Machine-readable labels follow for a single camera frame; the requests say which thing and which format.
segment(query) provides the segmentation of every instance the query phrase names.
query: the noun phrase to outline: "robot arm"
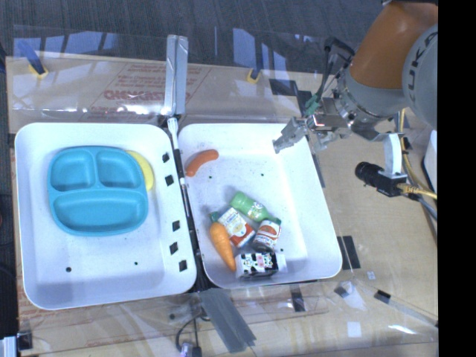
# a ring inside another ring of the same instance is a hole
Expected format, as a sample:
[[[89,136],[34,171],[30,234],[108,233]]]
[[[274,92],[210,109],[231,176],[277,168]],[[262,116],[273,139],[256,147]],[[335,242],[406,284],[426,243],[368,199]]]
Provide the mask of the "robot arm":
[[[332,67],[332,59],[327,59],[321,87],[306,103],[304,116],[292,118],[273,141],[276,153],[306,134],[316,136],[316,152],[352,133],[383,141],[386,134],[378,133],[375,125],[406,107],[437,129],[437,0],[382,0],[382,4],[355,53],[335,38],[326,42],[327,58],[332,46],[350,58],[335,75],[332,97],[322,97]]]

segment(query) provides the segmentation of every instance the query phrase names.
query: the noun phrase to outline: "soda can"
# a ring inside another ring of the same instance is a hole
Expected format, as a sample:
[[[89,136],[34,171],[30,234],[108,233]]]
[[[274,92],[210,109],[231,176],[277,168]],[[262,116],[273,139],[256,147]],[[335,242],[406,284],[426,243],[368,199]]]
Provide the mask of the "soda can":
[[[272,222],[264,219],[260,223],[251,247],[259,252],[273,252],[274,245],[281,234],[280,221]]]

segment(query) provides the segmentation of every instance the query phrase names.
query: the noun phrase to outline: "green bottle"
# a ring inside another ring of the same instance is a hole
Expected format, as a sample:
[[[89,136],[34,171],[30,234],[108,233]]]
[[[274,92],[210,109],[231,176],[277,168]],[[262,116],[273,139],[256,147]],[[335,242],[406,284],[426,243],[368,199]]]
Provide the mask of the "green bottle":
[[[235,194],[233,199],[230,201],[230,206],[256,222],[269,219],[272,222],[281,223],[280,219],[273,217],[263,204],[256,202],[243,192],[237,192],[237,194]]]

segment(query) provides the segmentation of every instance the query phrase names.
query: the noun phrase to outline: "blue divided dish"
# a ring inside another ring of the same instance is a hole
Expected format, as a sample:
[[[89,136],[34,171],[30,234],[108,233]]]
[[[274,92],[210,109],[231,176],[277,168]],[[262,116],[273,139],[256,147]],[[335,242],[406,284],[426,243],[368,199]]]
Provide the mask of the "blue divided dish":
[[[81,236],[122,234],[146,219],[149,201],[137,161],[115,147],[71,147],[48,168],[54,221]]]

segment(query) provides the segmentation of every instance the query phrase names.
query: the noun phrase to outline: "carrot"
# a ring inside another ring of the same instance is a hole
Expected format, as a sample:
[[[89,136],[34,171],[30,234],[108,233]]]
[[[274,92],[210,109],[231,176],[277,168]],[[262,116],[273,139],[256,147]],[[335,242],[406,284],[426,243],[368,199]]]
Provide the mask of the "carrot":
[[[233,249],[231,248],[230,238],[225,226],[219,222],[213,222],[210,226],[210,236],[213,246],[215,246],[215,249],[228,268],[231,271],[236,271],[237,263],[233,256]]]
[[[196,171],[208,161],[216,160],[219,156],[219,153],[216,149],[207,149],[206,151],[200,152],[185,168],[185,175],[192,177],[195,176]]]

